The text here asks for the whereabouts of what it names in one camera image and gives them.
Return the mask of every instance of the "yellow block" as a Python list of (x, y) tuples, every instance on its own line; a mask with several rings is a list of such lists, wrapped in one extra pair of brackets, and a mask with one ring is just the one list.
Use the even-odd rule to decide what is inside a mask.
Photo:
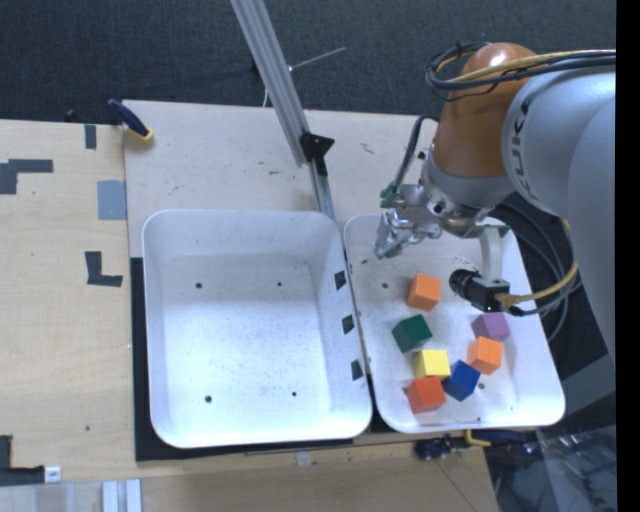
[(420, 377), (439, 377), (444, 380), (451, 376), (449, 356), (446, 350), (421, 350), (413, 356), (413, 372)]

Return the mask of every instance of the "empty white tray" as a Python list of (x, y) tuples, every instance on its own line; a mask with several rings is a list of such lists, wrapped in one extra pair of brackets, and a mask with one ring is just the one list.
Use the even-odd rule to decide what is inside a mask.
[[(433, 334), (423, 348), (446, 350), (450, 364), (458, 359), (466, 362), (467, 347), (475, 338), (471, 322), (482, 312), (453, 293), (449, 276), (458, 268), (481, 269), (481, 246), (478, 239), (443, 233), (436, 240), (409, 246), (395, 258), (378, 260), (373, 242), (379, 220), (379, 215), (351, 219), (345, 226), (345, 248), (376, 405), (385, 422), (403, 433), (557, 422), (564, 413), (564, 393), (538, 315), (506, 315), (511, 335), (503, 341), (502, 366), (491, 375), (481, 375), (472, 395), (462, 402), (445, 395), (446, 402), (436, 411), (413, 414), (404, 388), (414, 378), (415, 351), (402, 353), (391, 331), (401, 320), (423, 314)], [(530, 293), (512, 232), (502, 239), (502, 249), (503, 278), (511, 283), (511, 293)], [(430, 312), (406, 304), (409, 285), (418, 272), (442, 283), (441, 300)], [(521, 306), (530, 309), (535, 304), (529, 301)]]
[(165, 210), (143, 228), (151, 421), (179, 448), (346, 439), (372, 403), (335, 222)]

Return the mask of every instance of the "blue block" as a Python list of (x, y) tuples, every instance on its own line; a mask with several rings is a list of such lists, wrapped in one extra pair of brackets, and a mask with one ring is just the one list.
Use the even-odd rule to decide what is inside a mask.
[(480, 372), (464, 361), (458, 360), (451, 366), (451, 376), (442, 383), (447, 395), (462, 402), (476, 389)]

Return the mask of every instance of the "toy block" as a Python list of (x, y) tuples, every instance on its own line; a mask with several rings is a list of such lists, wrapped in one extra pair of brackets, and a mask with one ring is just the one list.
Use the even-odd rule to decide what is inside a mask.
[(407, 305), (431, 311), (438, 302), (440, 302), (440, 279), (416, 274), (409, 287)]
[(449, 357), (446, 350), (421, 350), (413, 356), (415, 377), (438, 377), (444, 380), (451, 375)]
[(478, 336), (467, 349), (467, 364), (490, 375), (502, 364), (502, 342)]
[(398, 322), (391, 333), (403, 353), (421, 346), (432, 336), (427, 322), (420, 314)]
[(480, 372), (464, 361), (456, 361), (451, 366), (451, 376), (442, 383), (442, 388), (447, 395), (462, 402), (476, 389)]
[(483, 313), (471, 322), (473, 334), (491, 338), (492, 340), (503, 340), (511, 334), (511, 330), (507, 325), (507, 319), (504, 313)]
[(420, 377), (414, 379), (407, 389), (409, 405), (414, 414), (435, 411), (446, 401), (442, 382), (438, 377)]

